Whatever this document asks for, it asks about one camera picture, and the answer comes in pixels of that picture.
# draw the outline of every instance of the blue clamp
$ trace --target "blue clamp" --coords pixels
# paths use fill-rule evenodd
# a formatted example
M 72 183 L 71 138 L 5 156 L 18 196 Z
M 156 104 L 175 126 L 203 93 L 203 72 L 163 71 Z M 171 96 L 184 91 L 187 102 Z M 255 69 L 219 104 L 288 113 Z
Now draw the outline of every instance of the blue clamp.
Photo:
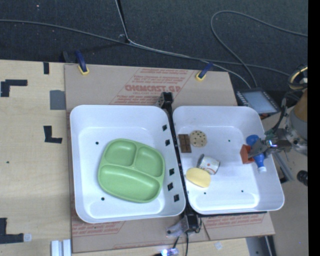
M 86 65 L 86 62 L 85 62 L 85 59 L 84 59 L 82 53 L 79 50 L 76 50 L 74 52 L 74 54 L 76 56 L 76 59 L 78 60 L 78 63 L 79 63 L 78 68 L 79 68 L 81 74 L 83 76 L 86 76 L 87 74 L 89 74 L 90 70 L 89 70 L 89 68 L 87 68 L 87 65 Z
M 203 81 L 206 77 L 206 73 L 211 69 L 213 65 L 213 63 L 209 62 L 202 71 L 196 74 L 195 79 L 199 82 Z

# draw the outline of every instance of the cardboard sheet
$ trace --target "cardboard sheet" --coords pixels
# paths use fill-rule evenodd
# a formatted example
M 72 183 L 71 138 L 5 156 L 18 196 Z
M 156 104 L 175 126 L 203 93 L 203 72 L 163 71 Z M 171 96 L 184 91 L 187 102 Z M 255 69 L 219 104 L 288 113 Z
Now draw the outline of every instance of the cardboard sheet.
M 209 71 L 199 82 L 199 70 L 89 65 L 82 75 L 76 64 L 66 64 L 65 97 L 70 172 L 72 251 L 74 253 L 172 245 L 166 228 L 180 219 L 164 217 L 101 224 L 83 222 L 75 211 L 69 116 L 79 105 L 156 105 L 162 92 L 172 92 L 173 109 L 179 106 L 236 106 L 227 72 Z M 190 242 L 274 234 L 269 213 L 203 218 L 200 233 Z

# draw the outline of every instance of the black wire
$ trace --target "black wire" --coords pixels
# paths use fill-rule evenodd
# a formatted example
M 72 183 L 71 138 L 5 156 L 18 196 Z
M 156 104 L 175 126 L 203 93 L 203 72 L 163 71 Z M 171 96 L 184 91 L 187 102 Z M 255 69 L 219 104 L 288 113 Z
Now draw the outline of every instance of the black wire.
M 201 227 L 202 227 L 202 219 L 200 218 L 199 228 L 195 231 L 195 233 L 197 233 L 197 234 L 200 233 Z
M 185 232 L 186 235 L 186 248 L 185 248 L 185 256 L 188 254 L 188 247 L 189 247 L 189 235 L 188 232 Z
M 180 238 L 180 235 L 176 238 L 172 248 L 176 248 L 179 238 Z
M 125 40 L 126 40 L 126 43 L 130 43 L 130 39 L 128 37 L 128 33 L 127 33 L 127 26 L 126 26 L 126 22 L 125 22 L 125 15 L 124 15 L 124 11 L 122 9 L 122 5 L 121 5 L 121 2 L 120 0 L 115 0 L 115 5 L 116 5 L 116 8 L 119 12 L 119 16 L 120 16 L 120 19 L 121 19 L 121 23 L 122 23 L 122 27 L 123 27 L 123 30 L 124 30 L 124 35 L 125 35 Z
M 299 99 L 296 95 L 294 95 L 294 93 L 296 93 L 296 92 L 301 92 L 302 90 L 303 90 L 303 89 L 296 89 L 296 90 L 293 90 L 293 91 L 287 91 L 287 92 L 284 94 L 282 100 L 286 100 L 286 99 L 288 99 L 288 98 L 291 98 L 291 99 L 293 99 L 293 100 L 295 100 L 295 101 L 298 102 L 300 99 Z M 274 127 L 271 129 L 273 133 L 275 133 L 275 132 L 277 131 L 277 129 L 279 128 L 282 119 L 283 119 L 283 118 L 285 117 L 285 115 L 286 115 L 286 111 L 287 111 L 287 104 L 281 106 L 281 114 L 280 114 L 279 120 L 278 120 L 278 122 L 274 125 Z
M 66 31 L 74 32 L 74 33 L 79 33 L 79 34 L 87 35 L 87 36 L 90 36 L 90 37 L 99 38 L 99 39 L 107 40 L 107 41 L 110 41 L 110 42 L 114 42 L 114 43 L 117 43 L 117 44 L 120 44 L 120 45 L 134 47 L 134 48 L 138 48 L 138 49 L 141 49 L 141 50 L 154 52 L 154 53 L 158 53 L 158 54 L 162 54 L 162 55 L 167 55 L 167 56 L 171 56 L 171 57 L 182 58 L 182 59 L 187 59 L 187 60 L 192 60 L 192 61 L 200 61 L 200 62 L 204 62 L 205 61 L 205 62 L 212 62 L 212 63 L 221 63 L 221 64 L 242 66 L 241 63 L 237 63 L 237 62 L 191 57 L 191 56 L 178 54 L 178 53 L 174 53 L 174 52 L 168 52 L 168 51 L 162 51 L 162 50 L 154 50 L 154 49 L 149 48 L 149 47 L 143 47 L 143 46 L 139 46 L 139 45 L 136 45 L 136 44 L 126 43 L 126 42 L 118 41 L 118 40 L 115 40 L 115 39 L 112 39 L 112 38 L 109 38 L 109 37 L 93 34 L 93 33 L 90 33 L 90 32 L 85 32 L 85 31 L 74 29 L 74 28 L 70 28 L 70 27 L 50 24 L 50 23 L 28 21 L 28 20 L 16 20 L 16 19 L 0 19 L 0 22 L 3 22 L 3 23 L 21 23 L 21 24 L 30 24 L 30 25 L 37 25 L 37 26 L 52 27 L 52 28 L 66 30 Z M 246 64 L 246 65 L 248 67 L 258 68 L 258 69 L 263 69 L 263 70 L 269 70 L 269 71 L 272 71 L 272 72 L 275 72 L 275 73 L 279 73 L 279 74 L 284 75 L 284 76 L 289 76 L 288 73 L 280 71 L 280 70 L 277 70 L 277 69 L 274 69 L 274 68 L 271 68 L 271 67 L 260 66 L 260 65 L 255 65 L 255 64 Z
M 229 14 L 234 14 L 234 15 L 240 15 L 240 16 L 243 16 L 243 17 L 246 17 L 246 18 L 249 18 L 253 21 L 256 21 L 256 22 L 259 22 L 265 26 L 268 26 L 268 27 L 271 27 L 273 29 L 276 29 L 276 30 L 279 30 L 279 31 L 282 31 L 282 32 L 286 32 L 286 33 L 289 33 L 289 34 L 293 34 L 293 35 L 296 35 L 296 36 L 300 36 L 300 37 L 305 37 L 305 38 L 308 38 L 308 35 L 307 34 L 303 34 L 303 33 L 298 33 L 298 32 L 294 32 L 294 31 L 291 31 L 291 30 L 287 30 L 287 29 L 284 29 L 284 28 L 281 28 L 281 27 L 278 27 L 278 26 L 275 26 L 275 25 L 272 25 L 272 24 L 269 24 L 269 23 L 266 23 L 262 20 L 259 20 L 255 17 L 252 17 L 250 15 L 247 15 L 247 14 L 244 14 L 244 13 L 241 13 L 241 12 L 238 12 L 238 11 L 233 11 L 233 10 L 221 10 L 221 11 L 218 11 L 216 12 L 214 15 L 212 15 L 211 17 L 211 22 L 210 22 L 210 26 L 211 26 L 211 31 L 213 33 L 213 35 L 216 37 L 216 39 L 219 41 L 219 43 L 225 47 L 240 63 L 241 65 L 246 69 L 246 71 L 249 73 L 249 75 L 251 76 L 252 80 L 253 80 L 253 83 L 255 85 L 255 87 L 258 87 L 257 85 L 257 82 L 256 82 L 256 79 L 254 77 L 254 75 L 252 74 L 251 70 L 248 68 L 248 64 L 244 63 L 242 61 L 242 59 L 240 59 L 240 57 L 235 53 L 233 52 L 220 38 L 219 36 L 217 35 L 215 29 L 214 29 L 214 25 L 213 25 L 213 21 L 215 19 L 215 17 L 219 14 L 223 14 L 223 13 L 229 13 Z

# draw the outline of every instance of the black cable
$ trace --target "black cable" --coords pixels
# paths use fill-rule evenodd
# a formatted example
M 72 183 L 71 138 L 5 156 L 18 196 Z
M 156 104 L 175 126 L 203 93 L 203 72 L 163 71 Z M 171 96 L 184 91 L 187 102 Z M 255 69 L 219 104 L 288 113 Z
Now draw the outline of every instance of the black cable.
M 252 74 L 251 70 L 248 68 L 248 65 L 247 65 L 246 63 L 244 63 L 244 62 L 242 61 L 242 59 L 240 59 L 240 57 L 239 57 L 237 54 L 235 54 L 235 53 L 219 38 L 219 36 L 217 35 L 217 33 L 216 33 L 215 29 L 214 29 L 213 20 L 215 19 L 215 17 L 216 17 L 217 15 L 223 14 L 223 13 L 240 15 L 240 16 L 249 18 L 249 19 L 251 19 L 251 20 L 254 20 L 254 21 L 256 21 L 256 22 L 259 22 L 259 23 L 261 23 L 261 24 L 263 24 L 263 25 L 269 26 L 269 27 L 271 27 L 271 28 L 273 28 L 273 29 L 277 29 L 277 30 L 282 31 L 282 32 L 286 32 L 286 33 L 289 33 L 289 34 L 293 34 L 293 35 L 301 36 L 301 37 L 306 37 L 306 38 L 308 37 L 308 35 L 306 35 L 306 34 L 294 32 L 294 31 L 290 31 L 290 30 L 287 30 L 287 29 L 284 29 L 284 28 L 281 28 L 281 27 L 278 27 L 278 26 L 275 26 L 275 25 L 271 25 L 271 24 L 269 24 L 269 23 L 266 23 L 266 22 L 264 22 L 264 21 L 262 21 L 262 20 L 259 20 L 259 19 L 255 18 L 255 17 L 249 16 L 249 15 L 244 14 L 244 13 L 241 13 L 241 12 L 237 12 L 237 11 L 233 11 L 233 10 L 222 10 L 222 11 L 216 12 L 216 13 L 211 17 L 211 22 L 210 22 L 210 26 L 211 26 L 211 30 L 212 30 L 213 35 L 214 35 L 214 36 L 216 37 L 216 39 L 220 42 L 220 44 L 221 44 L 223 47 L 225 47 L 225 48 L 243 65 L 243 67 L 247 70 L 247 72 L 248 72 L 249 75 L 251 76 L 251 78 L 252 78 L 252 80 L 253 80 L 253 82 L 254 82 L 255 87 L 258 87 L 258 85 L 257 85 L 257 82 L 256 82 L 256 79 L 255 79 L 254 75 Z
M 186 235 L 186 248 L 185 248 L 185 256 L 188 254 L 188 247 L 189 247 L 189 235 L 188 232 L 185 232 Z
M 179 238 L 180 238 L 180 235 L 176 238 L 172 248 L 176 248 Z
M 294 93 L 301 92 L 302 90 L 303 89 L 296 89 L 296 90 L 293 90 L 293 91 L 287 91 L 284 94 L 284 96 L 282 98 L 281 114 L 280 114 L 278 122 L 274 125 L 274 127 L 271 128 L 272 133 L 275 133 L 278 130 L 282 119 L 286 115 L 286 112 L 287 112 L 287 98 L 291 98 L 291 99 L 293 99 L 293 100 L 298 102 L 300 99 L 296 95 L 294 95 Z
M 78 29 L 74 29 L 74 28 L 69 28 L 69 27 L 65 27 L 65 26 L 60 26 L 60 25 L 54 25 L 54 24 L 49 24 L 49 23 L 42 23 L 42 22 L 36 22 L 36 21 L 25 21 L 25 20 L 13 20 L 13 19 L 0 19 L 0 22 L 4 22 L 4 23 L 22 23 L 22 24 L 31 24 L 31 25 L 38 25 L 38 26 L 47 26 L 47 27 L 52 27 L 52 28 L 58 28 L 58 29 L 62 29 L 62 30 L 67 30 L 67 31 L 71 31 L 71 32 L 75 32 L 75 33 L 80 33 L 80 34 L 83 34 L 83 35 L 87 35 L 87 36 L 91 36 L 91 37 L 96 37 L 96 38 L 99 38 L 99 39 L 103 39 L 103 40 L 107 40 L 107 41 L 111 41 L 111 42 L 114 42 L 114 43 L 118 43 L 118 44 L 121 44 L 121 45 L 126 45 L 126 46 L 131 46 L 131 47 L 135 47 L 135 48 L 139 48 L 139 49 L 142 49 L 142 50 L 146 50 L 146 51 L 151 51 L 151 52 L 154 52 L 154 53 L 158 53 L 158 54 L 163 54 L 163 55 L 167 55 L 167 56 L 171 56 L 171 57 L 177 57 L 177 58 L 183 58 L 183 59 L 188 59 L 188 60 L 193 60 L 193 61 L 200 61 L 200 62 L 204 62 L 204 63 L 222 63 L 222 64 L 230 64 L 230 65 L 241 65 L 241 66 L 244 66 L 247 71 L 250 73 L 251 75 L 251 78 L 255 81 L 255 78 L 253 77 L 251 71 L 249 70 L 248 67 L 254 67 L 254 68 L 259 68 L 259 69 L 265 69 L 265 70 L 269 70 L 269 71 L 273 71 L 273 72 L 277 72 L 279 74 L 282 74 L 282 75 L 285 75 L 285 76 L 288 76 L 289 74 L 285 73 L 285 72 L 282 72 L 282 71 L 279 71 L 277 69 L 274 69 L 274 68 L 269 68 L 269 67 L 264 67 L 264 66 L 259 66 L 259 65 L 254 65 L 254 64 L 246 64 L 244 63 L 242 60 L 239 60 L 241 63 L 235 63 L 235 62 L 229 62 L 229 61 L 220 61 L 220 60 L 212 60 L 212 59 L 206 59 L 206 58 L 198 58 L 198 57 L 191 57 L 191 56 L 187 56 L 187 55 L 184 55 L 184 54 L 179 54 L 179 53 L 174 53 L 174 52 L 169 52 L 169 51 L 163 51 L 163 50 L 158 50 L 158 49 L 154 49 L 154 48 L 150 48 L 150 47 L 147 47 L 147 46 L 144 46 L 144 45 L 140 45 L 140 44 L 137 44 L 135 42 L 133 42 L 132 40 L 129 39 L 128 37 L 128 34 L 127 34 L 127 29 L 126 29 L 126 25 L 125 25 L 125 22 L 124 22 L 124 15 L 123 15 L 123 11 L 122 11 L 122 7 L 121 7 L 121 3 L 119 0 L 115 0 L 115 3 L 116 3 L 116 6 L 117 6 L 117 9 L 118 9 L 118 12 L 119 12 L 119 15 L 120 15 L 120 19 L 121 19 L 121 22 L 122 22 L 122 26 L 123 26 L 123 29 L 124 29 L 124 32 L 125 32 L 125 37 L 126 37 L 126 42 L 121 42 L 121 41 L 118 41 L 118 40 L 115 40 L 115 39 L 112 39 L 112 38 L 109 38 L 109 37 L 105 37 L 105 36 L 101 36 L 101 35 L 97 35 L 97 34 L 93 34 L 93 33 L 90 33 L 90 32 L 85 32 L 85 31 L 81 31 L 81 30 L 78 30 Z M 237 12 L 237 11 L 232 11 L 232 10 L 223 10 L 223 11 L 219 11 L 217 13 L 215 13 L 212 18 L 211 18 L 211 29 L 213 30 L 213 34 L 219 39 L 219 37 L 217 36 L 217 34 L 215 33 L 214 29 L 213 29 L 213 24 L 212 24 L 212 21 L 213 19 L 215 18 L 216 15 L 219 15 L 221 13 L 231 13 L 231 14 L 237 14 L 237 15 L 241 15 L 241 16 L 244 16 L 244 17 L 247 17 L 247 18 L 250 18 L 254 21 L 257 21 L 257 22 L 260 22 L 264 25 L 267 25 L 269 27 L 272 27 L 274 29 L 278 29 L 280 31 L 283 31 L 283 32 L 286 32 L 286 33 L 290 33 L 290 34 L 293 34 L 293 35 L 297 35 L 297 36 L 302 36 L 302 37 L 308 37 L 308 35 L 306 34 L 302 34 L 302 33 L 298 33 L 298 32 L 294 32 L 294 31 L 290 31 L 290 30 L 287 30 L 287 29 L 283 29 L 283 28 L 280 28 L 280 27 L 277 27 L 277 26 L 274 26 L 274 25 L 271 25 L 271 24 L 268 24 L 264 21 L 261 21 L 257 18 L 254 18 L 254 17 L 251 17 L 249 15 L 246 15 L 244 13 L 240 13 L 240 12 Z M 224 45 L 225 47 L 227 47 L 220 39 L 219 39 L 220 43 L 222 45 Z M 240 76 L 238 75 L 237 73 L 231 71 L 231 70 L 228 70 L 224 67 L 221 67 L 221 66 L 218 66 L 215 64 L 215 66 L 219 69 L 222 69 L 224 71 L 227 71 L 235 76 L 237 76 L 238 78 L 240 78 L 249 88 L 250 85 Z
M 195 231 L 195 233 L 200 233 L 202 227 L 202 219 L 200 218 L 199 228 Z

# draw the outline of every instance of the small cup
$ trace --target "small cup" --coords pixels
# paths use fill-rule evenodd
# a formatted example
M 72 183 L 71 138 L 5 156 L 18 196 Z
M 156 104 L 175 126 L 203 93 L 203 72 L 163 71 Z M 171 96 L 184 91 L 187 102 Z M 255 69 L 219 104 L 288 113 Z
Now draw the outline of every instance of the small cup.
M 207 171 L 211 175 L 215 175 L 220 166 L 220 161 L 202 154 L 198 160 L 196 167 Z

